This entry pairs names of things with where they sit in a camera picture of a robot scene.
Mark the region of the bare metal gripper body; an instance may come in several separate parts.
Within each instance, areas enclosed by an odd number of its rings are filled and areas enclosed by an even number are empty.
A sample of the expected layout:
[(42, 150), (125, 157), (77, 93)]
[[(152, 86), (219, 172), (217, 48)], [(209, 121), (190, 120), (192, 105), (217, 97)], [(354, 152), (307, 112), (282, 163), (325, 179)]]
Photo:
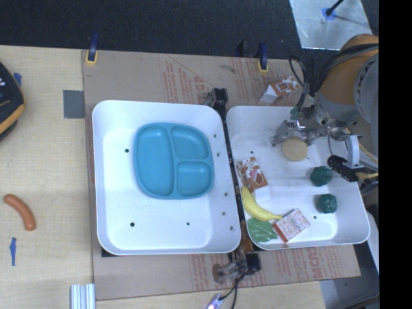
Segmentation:
[(299, 110), (294, 126), (301, 132), (327, 135), (333, 128), (338, 126), (338, 122), (321, 106), (312, 105)]

